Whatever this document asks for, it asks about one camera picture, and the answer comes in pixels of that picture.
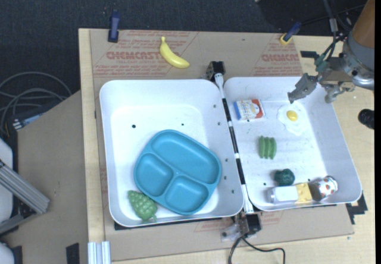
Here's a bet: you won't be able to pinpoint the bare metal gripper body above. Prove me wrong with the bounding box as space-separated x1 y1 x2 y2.
316 56 375 93

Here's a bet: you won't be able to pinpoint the white fried egg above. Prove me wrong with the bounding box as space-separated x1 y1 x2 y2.
277 101 308 137

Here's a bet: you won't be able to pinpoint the white red and blue carton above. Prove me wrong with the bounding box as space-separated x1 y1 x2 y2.
233 98 266 122

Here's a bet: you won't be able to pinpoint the white plastic tray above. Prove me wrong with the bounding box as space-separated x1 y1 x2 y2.
222 76 363 212
99 78 245 227

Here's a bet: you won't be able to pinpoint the green pea pods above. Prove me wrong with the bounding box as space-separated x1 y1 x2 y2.
258 135 278 160

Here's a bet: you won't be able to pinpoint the thin black and white rod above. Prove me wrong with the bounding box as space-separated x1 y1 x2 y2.
214 73 254 213

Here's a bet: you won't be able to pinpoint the green broccoli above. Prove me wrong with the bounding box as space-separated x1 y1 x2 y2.
273 168 296 187

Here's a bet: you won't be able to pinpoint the yellow cheese wedge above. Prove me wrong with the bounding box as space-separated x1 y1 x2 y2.
294 181 314 203

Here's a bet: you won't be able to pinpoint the yellow banana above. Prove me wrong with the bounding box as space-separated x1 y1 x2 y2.
159 36 191 69

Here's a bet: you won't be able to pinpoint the blue divided plate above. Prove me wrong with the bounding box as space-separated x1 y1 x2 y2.
133 129 223 216

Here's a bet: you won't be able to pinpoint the brown cardboard board red print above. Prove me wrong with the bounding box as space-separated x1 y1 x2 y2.
89 29 355 262

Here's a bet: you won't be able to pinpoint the green grapes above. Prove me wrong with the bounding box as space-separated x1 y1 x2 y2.
127 190 158 223

